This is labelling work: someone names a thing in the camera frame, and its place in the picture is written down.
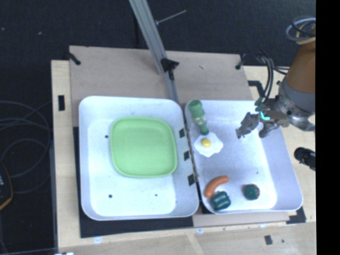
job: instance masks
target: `orange sausage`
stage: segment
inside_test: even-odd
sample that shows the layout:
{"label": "orange sausage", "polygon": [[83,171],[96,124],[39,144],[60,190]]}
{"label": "orange sausage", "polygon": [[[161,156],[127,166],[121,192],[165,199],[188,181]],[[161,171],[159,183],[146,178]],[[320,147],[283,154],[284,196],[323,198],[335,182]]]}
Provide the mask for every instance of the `orange sausage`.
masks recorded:
{"label": "orange sausage", "polygon": [[213,196],[214,190],[221,184],[227,183],[229,181],[228,176],[219,176],[213,179],[207,186],[206,190],[204,191],[204,195],[207,198],[211,198]]}

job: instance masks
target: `white tray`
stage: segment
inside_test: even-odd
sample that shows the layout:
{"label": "white tray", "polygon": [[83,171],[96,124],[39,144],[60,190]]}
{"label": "white tray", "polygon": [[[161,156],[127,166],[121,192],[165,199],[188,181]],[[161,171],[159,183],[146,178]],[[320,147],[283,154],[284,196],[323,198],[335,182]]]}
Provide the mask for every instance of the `white tray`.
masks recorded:
{"label": "white tray", "polygon": [[[174,132],[177,169],[166,177],[132,178],[112,163],[111,124],[125,116],[164,120]],[[180,106],[169,99],[90,96],[79,105],[81,204],[95,220],[186,217],[199,206]]]}
{"label": "white tray", "polygon": [[[202,202],[216,214],[232,214],[254,211],[293,211],[302,205],[302,193],[292,166],[281,129],[273,130],[265,138],[259,137],[262,123],[251,133],[240,139],[236,129],[247,112],[255,113],[253,101],[201,100],[206,113],[207,127],[223,142],[220,153],[205,157],[194,147],[193,159],[197,171]],[[193,144],[200,135],[192,115],[185,107],[189,138]],[[216,192],[226,191],[231,205],[215,211],[210,199],[203,193],[214,178],[227,175],[229,182],[220,185]],[[256,200],[245,198],[242,187],[256,184],[260,197]]]}

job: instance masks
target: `black floor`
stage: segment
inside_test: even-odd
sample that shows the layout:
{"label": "black floor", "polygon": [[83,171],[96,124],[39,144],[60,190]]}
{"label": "black floor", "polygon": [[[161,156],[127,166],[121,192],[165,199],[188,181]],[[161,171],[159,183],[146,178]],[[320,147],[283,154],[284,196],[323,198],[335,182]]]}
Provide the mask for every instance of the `black floor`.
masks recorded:
{"label": "black floor", "polygon": [[[159,24],[166,50],[246,54],[246,65],[258,65],[262,49],[289,66],[298,46],[286,27],[296,16],[316,16],[316,0],[148,3],[158,21],[186,10]],[[128,0],[0,0],[0,158],[15,192],[0,211],[0,253],[55,245],[51,60],[65,59],[69,45],[147,48],[135,31]]]}

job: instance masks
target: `black clamp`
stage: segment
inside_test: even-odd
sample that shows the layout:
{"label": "black clamp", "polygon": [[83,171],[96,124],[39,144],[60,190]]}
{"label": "black clamp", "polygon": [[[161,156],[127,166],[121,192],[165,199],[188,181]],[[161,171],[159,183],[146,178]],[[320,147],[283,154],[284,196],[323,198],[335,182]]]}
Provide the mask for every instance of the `black clamp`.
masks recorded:
{"label": "black clamp", "polygon": [[161,65],[163,66],[164,72],[168,72],[169,78],[171,80],[175,80],[173,70],[179,65],[179,62],[172,61],[167,58],[162,58],[160,62]]}

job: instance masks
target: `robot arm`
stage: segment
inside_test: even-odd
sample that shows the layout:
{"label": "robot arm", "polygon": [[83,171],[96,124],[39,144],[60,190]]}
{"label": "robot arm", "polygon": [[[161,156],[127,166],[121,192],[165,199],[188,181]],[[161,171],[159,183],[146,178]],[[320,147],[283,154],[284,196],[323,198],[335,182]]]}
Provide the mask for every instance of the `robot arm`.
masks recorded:
{"label": "robot arm", "polygon": [[[275,98],[269,98],[270,89],[266,96],[256,102],[258,114],[247,113],[240,128],[236,130],[237,137],[243,137],[254,130],[259,122],[263,129],[261,138],[278,127],[290,124],[303,131],[315,131],[315,125],[308,121],[315,114],[315,62],[316,62],[316,20],[315,18],[295,19],[287,28],[287,37],[296,41],[300,46],[298,53],[283,81]],[[296,36],[290,35],[292,29],[297,30]],[[273,62],[265,60],[268,69],[273,71]]]}

